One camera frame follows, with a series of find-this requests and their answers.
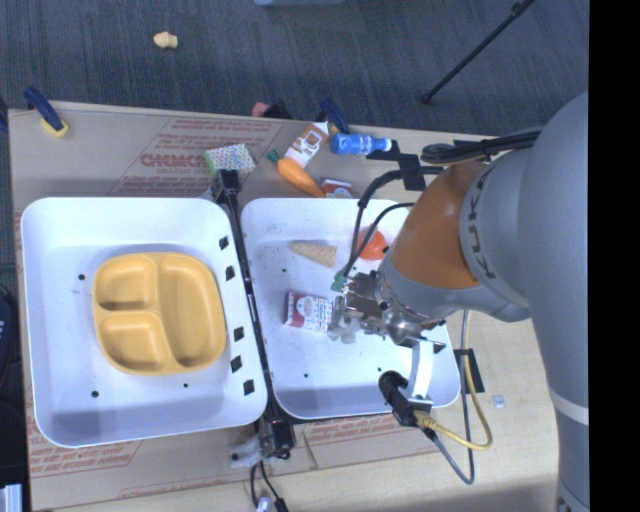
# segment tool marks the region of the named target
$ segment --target robotic arm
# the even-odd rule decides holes
[[[556,410],[557,507],[572,511],[590,509],[587,118],[584,93],[551,119],[532,147],[439,174],[378,272],[348,279],[332,322],[336,329],[357,321],[412,348],[406,393],[428,402],[418,391],[428,387],[421,368],[429,371],[438,348],[423,343],[421,332],[460,309],[506,322],[530,317]]]

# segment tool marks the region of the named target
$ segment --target blue bottle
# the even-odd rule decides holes
[[[331,151],[336,155],[368,155],[390,149],[391,139],[376,139],[362,133],[336,133],[331,138]]]

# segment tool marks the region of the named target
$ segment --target yellow divided tray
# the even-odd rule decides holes
[[[93,280],[100,348],[116,368],[139,375],[202,369],[225,348],[222,300],[211,270],[192,256],[116,256]]]

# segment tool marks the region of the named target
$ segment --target black hole on bin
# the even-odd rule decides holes
[[[250,395],[251,393],[253,393],[256,390],[256,388],[255,388],[255,386],[253,384],[253,380],[245,381],[243,386],[244,386],[244,396]]]
[[[231,371],[237,372],[240,368],[242,368],[242,358],[240,356],[234,357],[231,360]]]

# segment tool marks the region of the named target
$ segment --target red tomato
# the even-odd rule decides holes
[[[358,247],[362,245],[364,235],[367,233],[367,229],[360,231],[358,235]],[[384,258],[384,250],[388,247],[387,240],[380,231],[376,230],[369,243],[364,247],[364,250],[360,254],[363,260],[377,261]]]

